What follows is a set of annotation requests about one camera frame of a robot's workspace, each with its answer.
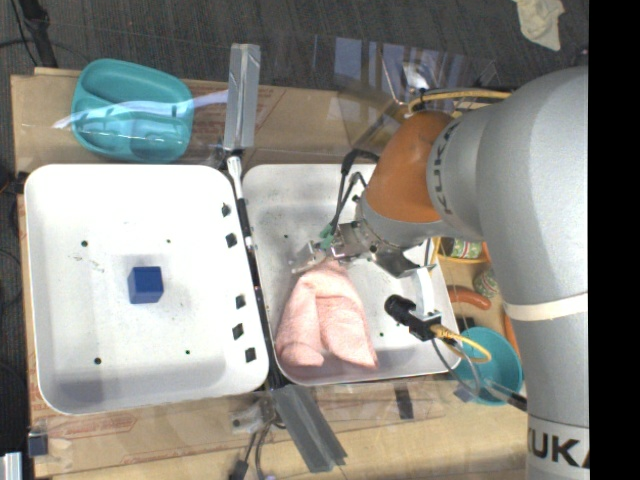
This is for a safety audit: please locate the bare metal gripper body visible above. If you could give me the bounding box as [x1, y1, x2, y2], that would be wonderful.
[310, 220, 384, 267]

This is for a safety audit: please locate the white plastic tray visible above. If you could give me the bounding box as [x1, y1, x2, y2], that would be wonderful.
[241, 162, 464, 387]
[23, 163, 270, 416]

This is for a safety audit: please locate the pink cloth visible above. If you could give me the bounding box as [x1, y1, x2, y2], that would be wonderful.
[273, 259, 380, 370]

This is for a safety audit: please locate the yellow bowl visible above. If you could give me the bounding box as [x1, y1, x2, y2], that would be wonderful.
[432, 236, 489, 266]

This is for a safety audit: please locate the green and white can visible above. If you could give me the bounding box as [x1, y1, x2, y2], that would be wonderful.
[449, 237, 484, 261]

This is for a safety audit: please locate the red sausage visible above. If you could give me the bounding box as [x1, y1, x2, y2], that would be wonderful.
[446, 286, 493, 312]

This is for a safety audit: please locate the brown cardboard board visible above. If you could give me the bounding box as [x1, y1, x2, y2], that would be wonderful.
[9, 66, 530, 480]

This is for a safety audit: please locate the green patterned round thing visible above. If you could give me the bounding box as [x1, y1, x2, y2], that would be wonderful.
[472, 267, 501, 300]

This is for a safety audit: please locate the blue cube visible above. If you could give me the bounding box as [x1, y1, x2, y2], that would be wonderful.
[126, 266, 165, 305]

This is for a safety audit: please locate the teal bowl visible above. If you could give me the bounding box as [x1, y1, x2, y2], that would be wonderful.
[452, 326, 524, 407]

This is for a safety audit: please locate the teal divided plate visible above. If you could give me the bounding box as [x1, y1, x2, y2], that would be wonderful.
[69, 57, 196, 165]

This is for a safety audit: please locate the white crumpled cloth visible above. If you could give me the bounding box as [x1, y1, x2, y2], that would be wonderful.
[502, 0, 567, 53]

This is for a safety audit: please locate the black cylinder on white bracket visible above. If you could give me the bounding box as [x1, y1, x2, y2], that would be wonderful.
[383, 263, 444, 343]

